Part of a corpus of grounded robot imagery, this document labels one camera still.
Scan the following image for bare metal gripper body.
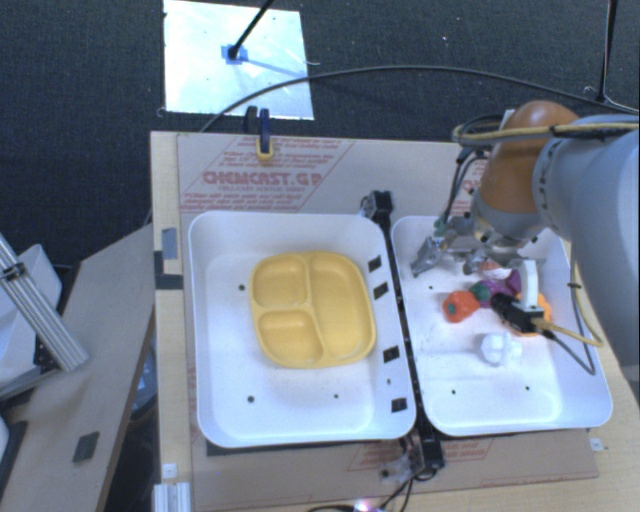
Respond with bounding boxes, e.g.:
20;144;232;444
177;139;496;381
439;219;539;266

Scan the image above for purple toy grapes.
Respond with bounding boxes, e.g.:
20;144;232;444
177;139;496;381
479;266;524;301

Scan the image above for orange toy pepper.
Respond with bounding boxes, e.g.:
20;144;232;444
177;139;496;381
441;290;482;325

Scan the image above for black cylinder on white bracket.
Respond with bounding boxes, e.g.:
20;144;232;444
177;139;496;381
489;258;545;334

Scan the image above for orange toy food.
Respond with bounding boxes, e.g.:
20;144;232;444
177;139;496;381
513;292;554;340

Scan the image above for white toy food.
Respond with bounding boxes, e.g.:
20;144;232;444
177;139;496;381
479;331;524;368

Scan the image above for brown cardboard board red print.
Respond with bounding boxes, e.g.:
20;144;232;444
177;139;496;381
175;132;601;512

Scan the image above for thin black and white rod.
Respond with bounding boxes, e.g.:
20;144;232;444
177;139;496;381
378;215;435;443

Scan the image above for white plastic tray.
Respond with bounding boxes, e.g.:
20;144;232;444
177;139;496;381
391;214;615;438
187;209;418;449

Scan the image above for yellow divided plate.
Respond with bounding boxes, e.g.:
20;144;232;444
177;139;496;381
248;250;378;371

